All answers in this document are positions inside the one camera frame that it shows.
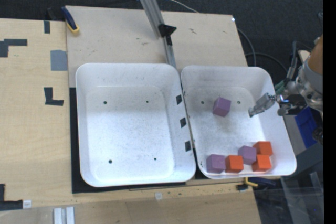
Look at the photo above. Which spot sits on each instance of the purple cube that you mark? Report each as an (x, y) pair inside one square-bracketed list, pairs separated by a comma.
[(215, 163), (248, 154), (221, 107)]

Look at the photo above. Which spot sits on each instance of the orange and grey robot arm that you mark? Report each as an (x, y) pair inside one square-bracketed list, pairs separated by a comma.
[(316, 60)]

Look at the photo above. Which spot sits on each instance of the pale wood board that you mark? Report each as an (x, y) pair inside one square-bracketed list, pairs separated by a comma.
[(110, 34)]

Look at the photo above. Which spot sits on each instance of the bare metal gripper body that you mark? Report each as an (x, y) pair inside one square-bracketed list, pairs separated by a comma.
[(307, 95)]

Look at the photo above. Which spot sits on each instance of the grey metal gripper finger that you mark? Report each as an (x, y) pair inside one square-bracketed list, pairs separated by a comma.
[(262, 104), (283, 111)]

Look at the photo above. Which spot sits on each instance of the orange cube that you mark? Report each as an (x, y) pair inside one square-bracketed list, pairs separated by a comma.
[(262, 163), (234, 164), (264, 148)]

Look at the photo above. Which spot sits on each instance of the white plastic tray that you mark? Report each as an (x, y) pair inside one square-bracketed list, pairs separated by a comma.
[(231, 131), (131, 128)]

